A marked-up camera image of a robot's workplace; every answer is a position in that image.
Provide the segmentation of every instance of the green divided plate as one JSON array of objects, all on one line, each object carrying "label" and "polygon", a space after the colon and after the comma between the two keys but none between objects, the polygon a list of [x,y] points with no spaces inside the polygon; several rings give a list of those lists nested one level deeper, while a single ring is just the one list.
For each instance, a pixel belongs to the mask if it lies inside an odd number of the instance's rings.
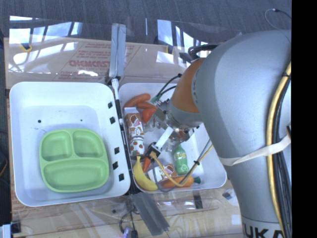
[{"label": "green divided plate", "polygon": [[88,129],[59,129],[45,134],[40,144],[40,166],[44,183],[56,192],[95,189],[109,177],[103,140]]}]

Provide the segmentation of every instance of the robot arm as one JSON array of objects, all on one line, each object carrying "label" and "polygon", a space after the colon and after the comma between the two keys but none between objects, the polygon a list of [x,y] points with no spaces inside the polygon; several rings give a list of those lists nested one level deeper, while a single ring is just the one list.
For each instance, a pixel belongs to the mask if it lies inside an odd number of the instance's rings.
[{"label": "robot arm", "polygon": [[[167,104],[167,123],[187,130],[203,122],[221,158],[242,157],[263,148],[271,100],[290,60],[290,31],[247,34],[221,44],[182,75]],[[290,91],[289,84],[276,118],[276,140],[286,135],[291,120]],[[290,154],[288,146],[280,157],[290,160]],[[272,197],[269,159],[224,166],[239,201],[245,237],[288,238],[292,234],[291,192],[284,195],[290,209],[280,214],[284,205]]]}]

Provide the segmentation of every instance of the yellow cable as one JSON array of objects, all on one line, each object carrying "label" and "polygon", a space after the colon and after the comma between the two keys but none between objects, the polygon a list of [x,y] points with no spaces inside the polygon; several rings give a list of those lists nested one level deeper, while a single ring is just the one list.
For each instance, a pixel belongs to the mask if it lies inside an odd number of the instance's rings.
[{"label": "yellow cable", "polygon": [[[282,77],[282,79],[281,79],[281,81],[276,89],[276,92],[273,96],[271,106],[269,108],[268,118],[267,118],[267,128],[266,128],[266,145],[272,144],[274,112],[276,110],[277,102],[278,102],[278,99],[281,95],[281,92],[282,92],[282,90],[287,82],[287,79],[288,79],[287,77],[291,75],[291,68],[292,68],[292,65],[290,62],[286,71],[285,71],[286,75]],[[272,155],[267,156],[266,160],[267,160],[268,181],[269,181],[271,197],[273,200],[273,205],[274,205],[276,216],[278,218],[278,222],[281,226],[283,236],[285,237],[281,213],[279,211],[279,205],[278,205],[277,195],[276,195],[276,190],[275,190],[275,181],[274,181],[274,172],[273,172],[273,156]]]},{"label": "yellow cable", "polygon": [[[201,162],[201,161],[203,160],[203,158],[207,155],[207,153],[208,153],[212,148],[213,148],[213,145],[211,145],[211,146],[208,148],[208,150],[202,155],[202,157],[199,159],[199,162]],[[191,172],[188,174],[187,178],[186,178],[185,180],[183,180],[182,183],[178,183],[178,182],[176,182],[172,177],[170,177],[169,174],[165,171],[163,165],[162,165],[161,162],[158,160],[157,155],[156,155],[155,152],[151,152],[151,153],[150,153],[150,157],[153,158],[153,159],[157,162],[158,166],[162,169],[163,173],[167,176],[167,178],[168,178],[174,185],[176,185],[176,186],[178,186],[178,187],[183,187],[183,186],[186,184],[187,180],[188,180],[189,177],[192,175],[192,173],[194,172],[195,168],[198,166],[198,164],[195,163],[195,164],[193,165],[193,168],[192,168]]]}]

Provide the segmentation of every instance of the table surface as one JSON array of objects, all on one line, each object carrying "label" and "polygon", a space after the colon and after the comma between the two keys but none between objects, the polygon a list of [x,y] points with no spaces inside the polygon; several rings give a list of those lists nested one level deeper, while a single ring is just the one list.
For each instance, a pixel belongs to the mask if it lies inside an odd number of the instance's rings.
[{"label": "table surface", "polygon": [[[237,33],[210,26],[171,21],[147,21],[143,36],[127,29],[124,75],[126,82],[159,82],[182,73],[188,66],[189,47],[221,43]],[[47,19],[10,18],[10,37],[4,39],[6,87],[21,81],[106,83],[110,67],[111,26]],[[206,57],[209,52],[200,52]],[[87,64],[93,60],[96,66]],[[10,106],[8,101],[10,131]],[[129,196],[28,207],[16,197],[10,143],[13,222],[20,224],[14,237],[123,237],[121,218],[128,212]],[[195,199],[200,198],[200,206]],[[152,195],[165,216],[169,231],[158,237],[241,237],[240,210],[230,181],[215,189]],[[151,237],[136,212],[123,219],[139,237]]]}]

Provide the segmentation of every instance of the yellow banana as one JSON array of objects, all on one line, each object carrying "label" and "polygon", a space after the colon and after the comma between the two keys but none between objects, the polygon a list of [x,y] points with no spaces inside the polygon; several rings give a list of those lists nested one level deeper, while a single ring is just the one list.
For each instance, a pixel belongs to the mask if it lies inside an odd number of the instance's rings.
[{"label": "yellow banana", "polygon": [[138,186],[140,186],[142,189],[150,191],[157,190],[158,186],[156,185],[156,183],[148,179],[146,175],[143,173],[140,158],[141,156],[137,156],[137,162],[133,166],[133,175],[135,181],[137,182]]}]

